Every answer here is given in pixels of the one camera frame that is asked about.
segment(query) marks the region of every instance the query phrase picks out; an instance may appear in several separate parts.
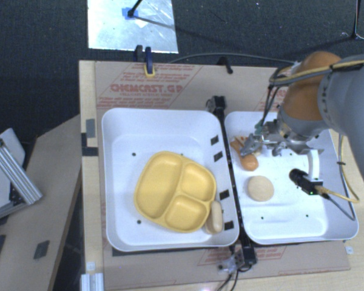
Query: silver sheet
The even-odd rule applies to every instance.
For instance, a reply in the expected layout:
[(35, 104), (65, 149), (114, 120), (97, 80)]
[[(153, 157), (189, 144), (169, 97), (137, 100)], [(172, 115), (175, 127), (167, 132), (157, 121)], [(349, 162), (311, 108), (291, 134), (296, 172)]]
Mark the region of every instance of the silver sheet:
[(134, 50), (143, 45), (153, 52), (178, 53), (171, 0), (143, 0), (129, 19), (124, 14), (136, 1), (88, 0), (89, 48)]

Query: divided yellow plate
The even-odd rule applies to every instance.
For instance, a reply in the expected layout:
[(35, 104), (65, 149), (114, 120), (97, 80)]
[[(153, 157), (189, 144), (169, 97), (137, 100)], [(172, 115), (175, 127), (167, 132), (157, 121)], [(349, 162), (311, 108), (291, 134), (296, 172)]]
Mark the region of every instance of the divided yellow plate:
[(168, 229), (189, 233), (205, 223), (216, 194), (216, 181), (205, 167), (172, 152), (154, 154), (136, 185), (136, 209)]

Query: gray square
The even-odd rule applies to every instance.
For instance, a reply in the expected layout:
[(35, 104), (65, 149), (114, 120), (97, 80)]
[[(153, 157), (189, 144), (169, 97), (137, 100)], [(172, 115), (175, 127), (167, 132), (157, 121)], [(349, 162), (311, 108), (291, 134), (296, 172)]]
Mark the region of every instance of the gray square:
[(178, 53), (171, 0), (143, 0), (135, 18), (127, 10), (137, 0), (88, 0), (88, 40), (91, 49)]

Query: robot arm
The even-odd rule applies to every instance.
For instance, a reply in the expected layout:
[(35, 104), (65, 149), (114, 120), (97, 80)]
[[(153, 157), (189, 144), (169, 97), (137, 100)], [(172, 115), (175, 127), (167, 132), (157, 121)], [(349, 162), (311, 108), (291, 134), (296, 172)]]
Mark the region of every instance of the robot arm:
[[(331, 53), (316, 52), (296, 68), (295, 75), (336, 63), (351, 65), (353, 61), (364, 61), (364, 55), (340, 60)], [(322, 130), (332, 128), (348, 137), (364, 179), (364, 63), (325, 73), (291, 84), (277, 119), (262, 125), (257, 135), (251, 134), (241, 155), (252, 153), (263, 144), (272, 148), (274, 156), (284, 147), (307, 154), (311, 149), (307, 142)]]

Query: beige round object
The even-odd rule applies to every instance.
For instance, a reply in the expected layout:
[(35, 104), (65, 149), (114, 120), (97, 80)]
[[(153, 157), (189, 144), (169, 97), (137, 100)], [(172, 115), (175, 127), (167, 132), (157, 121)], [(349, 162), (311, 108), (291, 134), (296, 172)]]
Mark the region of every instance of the beige round object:
[(274, 195), (274, 186), (267, 177), (255, 176), (248, 181), (247, 194), (254, 201), (268, 201)]

